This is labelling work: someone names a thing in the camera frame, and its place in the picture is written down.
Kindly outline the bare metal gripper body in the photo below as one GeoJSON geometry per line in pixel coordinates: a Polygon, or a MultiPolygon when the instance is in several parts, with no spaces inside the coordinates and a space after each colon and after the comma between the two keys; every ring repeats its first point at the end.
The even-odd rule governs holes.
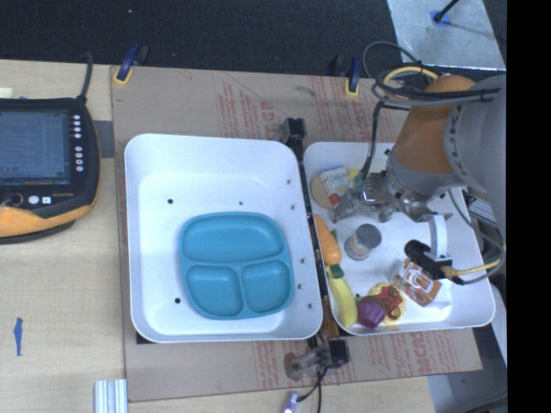
{"type": "Polygon", "coordinates": [[[422,196],[404,187],[393,172],[369,173],[362,185],[362,201],[370,211],[381,206],[397,207],[413,222],[424,222],[434,215],[428,207],[430,197],[422,196]]]}

